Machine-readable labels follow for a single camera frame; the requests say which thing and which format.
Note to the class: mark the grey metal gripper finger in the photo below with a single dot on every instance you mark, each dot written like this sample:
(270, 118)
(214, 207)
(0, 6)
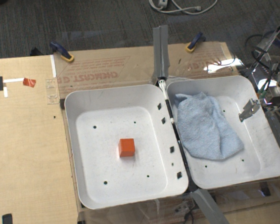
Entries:
(253, 104)
(248, 113)

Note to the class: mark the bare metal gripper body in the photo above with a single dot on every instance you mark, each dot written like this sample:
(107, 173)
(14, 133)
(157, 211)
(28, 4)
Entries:
(277, 102)

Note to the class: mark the white plastic tray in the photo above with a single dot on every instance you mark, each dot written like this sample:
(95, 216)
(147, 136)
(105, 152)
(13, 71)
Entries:
(255, 146)
(104, 150)

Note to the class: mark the light blue towel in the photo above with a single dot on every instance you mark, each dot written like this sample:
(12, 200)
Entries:
(203, 127)

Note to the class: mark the orange cube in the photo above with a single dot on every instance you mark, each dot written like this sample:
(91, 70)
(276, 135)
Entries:
(126, 147)

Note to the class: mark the brown cardboard board red print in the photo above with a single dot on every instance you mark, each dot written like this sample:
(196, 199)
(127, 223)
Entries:
(125, 65)

